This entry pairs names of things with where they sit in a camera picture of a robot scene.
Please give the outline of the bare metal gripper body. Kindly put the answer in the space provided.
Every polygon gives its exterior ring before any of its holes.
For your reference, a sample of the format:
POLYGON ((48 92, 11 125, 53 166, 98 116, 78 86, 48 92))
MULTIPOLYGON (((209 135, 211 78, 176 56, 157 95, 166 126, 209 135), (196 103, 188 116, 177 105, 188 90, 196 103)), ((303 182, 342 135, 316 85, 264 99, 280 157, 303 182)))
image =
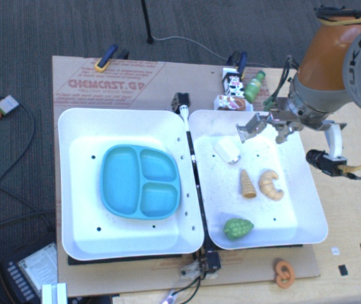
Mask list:
POLYGON ((319 129, 329 115, 330 113, 313 109, 300 99, 278 97, 270 108, 268 123, 276 126, 298 127, 302 125, 311 129, 319 129))

